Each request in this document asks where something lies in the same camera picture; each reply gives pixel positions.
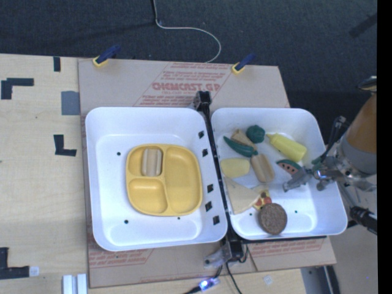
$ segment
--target yellow plate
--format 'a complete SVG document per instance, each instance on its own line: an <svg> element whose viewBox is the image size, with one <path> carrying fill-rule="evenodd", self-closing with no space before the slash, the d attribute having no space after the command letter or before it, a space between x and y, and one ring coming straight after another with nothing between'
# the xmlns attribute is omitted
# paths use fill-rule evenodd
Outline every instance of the yellow plate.
<svg viewBox="0 0 392 294"><path fill-rule="evenodd" d="M160 153L150 159L158 167L153 176L146 175L146 170L155 169L146 169L148 155L145 151ZM146 144L135 147L127 156L126 182L130 203L144 214L184 216L193 213L202 203L202 176L197 158L182 146Z"/></svg>

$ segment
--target cardboard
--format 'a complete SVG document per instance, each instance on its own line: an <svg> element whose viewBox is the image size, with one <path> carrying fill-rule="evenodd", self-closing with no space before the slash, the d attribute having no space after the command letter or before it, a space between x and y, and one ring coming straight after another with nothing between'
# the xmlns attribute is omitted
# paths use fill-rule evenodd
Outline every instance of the cardboard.
<svg viewBox="0 0 392 294"><path fill-rule="evenodd" d="M137 284L213 276L203 258L220 243L109 252L92 236L85 117L97 107L188 107L197 91L209 91L211 113L222 107L289 107L277 67L246 66L235 75L229 64L115 60L97 68L78 61L83 166L88 226L89 286ZM248 244L250 256L232 273L251 273L336 262L329 238Z"/></svg>

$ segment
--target blue clip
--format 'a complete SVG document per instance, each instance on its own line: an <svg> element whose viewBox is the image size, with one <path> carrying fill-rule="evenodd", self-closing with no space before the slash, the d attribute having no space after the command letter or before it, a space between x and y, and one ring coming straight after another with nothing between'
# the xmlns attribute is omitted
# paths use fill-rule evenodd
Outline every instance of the blue clip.
<svg viewBox="0 0 392 294"><path fill-rule="evenodd" d="M240 74L245 68L245 65L251 63L254 60L254 58L256 58L256 55L253 53L247 55L242 61L232 66L232 72L234 74Z"/></svg>
<svg viewBox="0 0 392 294"><path fill-rule="evenodd" d="M107 59L114 58L120 51L121 47L119 45L114 45L109 49L106 49L100 56L94 58L92 63L96 67L101 67L107 63Z"/></svg>

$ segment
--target table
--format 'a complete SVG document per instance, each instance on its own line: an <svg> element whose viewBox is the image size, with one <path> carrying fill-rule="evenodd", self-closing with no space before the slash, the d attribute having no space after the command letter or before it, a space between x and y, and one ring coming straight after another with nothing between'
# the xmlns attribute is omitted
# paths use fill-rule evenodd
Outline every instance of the table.
<svg viewBox="0 0 392 294"><path fill-rule="evenodd" d="M59 293L63 275L88 273L80 116L63 116L61 93L78 91L77 58L0 55L0 80L34 78L0 100L0 247L9 267L37 266L39 275L0 281L0 293ZM56 156L54 135L75 156ZM266 282L268 276L272 283ZM300 269L237 274L243 293L305 293ZM183 293L200 280L110 288L110 293ZM89 289L107 293L107 288ZM222 276L211 293L236 293Z"/></svg>

